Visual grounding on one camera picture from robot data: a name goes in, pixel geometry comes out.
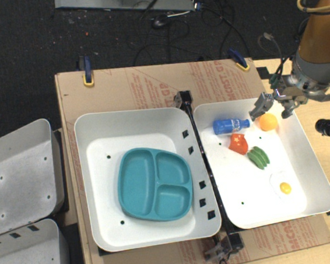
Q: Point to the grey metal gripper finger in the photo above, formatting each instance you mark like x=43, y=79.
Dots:
x=289, y=109
x=263, y=103

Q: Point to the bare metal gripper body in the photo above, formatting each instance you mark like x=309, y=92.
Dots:
x=296, y=89

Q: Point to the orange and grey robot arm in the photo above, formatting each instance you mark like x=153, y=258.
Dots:
x=318, y=39

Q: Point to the orange ball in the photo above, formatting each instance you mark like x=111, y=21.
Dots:
x=268, y=122

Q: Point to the blue bottle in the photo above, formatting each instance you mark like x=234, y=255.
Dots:
x=226, y=125

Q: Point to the red packet with yellow stars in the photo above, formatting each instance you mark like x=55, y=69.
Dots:
x=239, y=144

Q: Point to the green pea pod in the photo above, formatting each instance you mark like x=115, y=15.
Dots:
x=258, y=157

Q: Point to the white fried egg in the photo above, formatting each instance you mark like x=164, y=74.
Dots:
x=284, y=187

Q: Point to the thin black rod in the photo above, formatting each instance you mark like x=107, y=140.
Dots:
x=208, y=168

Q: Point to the white plastic tray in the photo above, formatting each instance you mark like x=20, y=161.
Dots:
x=100, y=129
x=248, y=196

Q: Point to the blue divided plate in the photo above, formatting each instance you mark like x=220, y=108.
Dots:
x=154, y=183

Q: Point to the brown cardboard board red print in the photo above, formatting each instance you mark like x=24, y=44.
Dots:
x=125, y=85

